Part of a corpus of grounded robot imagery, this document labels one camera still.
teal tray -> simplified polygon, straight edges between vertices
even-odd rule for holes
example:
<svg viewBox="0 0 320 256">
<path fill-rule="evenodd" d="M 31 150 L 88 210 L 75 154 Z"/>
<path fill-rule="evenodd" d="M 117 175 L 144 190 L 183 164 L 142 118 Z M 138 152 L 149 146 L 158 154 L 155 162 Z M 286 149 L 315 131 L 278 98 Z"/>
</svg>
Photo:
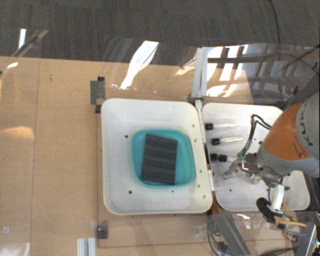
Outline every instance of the teal tray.
<svg viewBox="0 0 320 256">
<path fill-rule="evenodd" d="M 146 134 L 177 141 L 174 185 L 141 180 Z M 144 129 L 136 132 L 131 139 L 131 162 L 135 179 L 148 188 L 178 188 L 190 184 L 195 178 L 195 160 L 191 144 L 186 135 L 174 129 Z"/>
</svg>

